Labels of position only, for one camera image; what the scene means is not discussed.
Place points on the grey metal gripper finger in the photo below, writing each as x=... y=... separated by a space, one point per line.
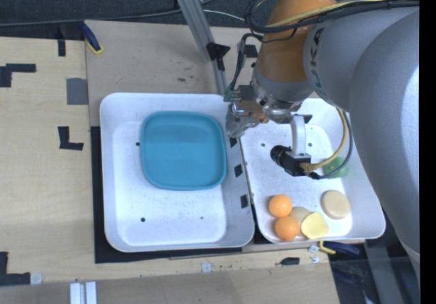
x=246 y=126
x=232 y=127

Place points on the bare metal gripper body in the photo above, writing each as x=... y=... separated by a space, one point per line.
x=252 y=106

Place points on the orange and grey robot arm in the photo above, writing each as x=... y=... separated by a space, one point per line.
x=374 y=91

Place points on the blue plate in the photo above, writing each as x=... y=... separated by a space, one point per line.
x=184 y=151

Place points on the white plastic tray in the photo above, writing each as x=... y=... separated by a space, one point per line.
x=272 y=176
x=170 y=217

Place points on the orange ball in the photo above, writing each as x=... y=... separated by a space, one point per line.
x=280 y=205
x=287 y=228

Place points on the green round toy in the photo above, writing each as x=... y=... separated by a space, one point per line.
x=339 y=170

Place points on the tan round cracker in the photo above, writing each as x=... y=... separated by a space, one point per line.
x=300 y=214

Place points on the pale wood board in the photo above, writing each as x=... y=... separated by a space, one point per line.
x=146 y=64

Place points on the beige round biscuit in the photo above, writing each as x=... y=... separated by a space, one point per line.
x=335 y=204

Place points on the yellow potato chip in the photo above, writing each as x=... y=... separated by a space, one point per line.
x=314 y=226

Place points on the black cylinder on white bracket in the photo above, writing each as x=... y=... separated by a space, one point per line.
x=293 y=159

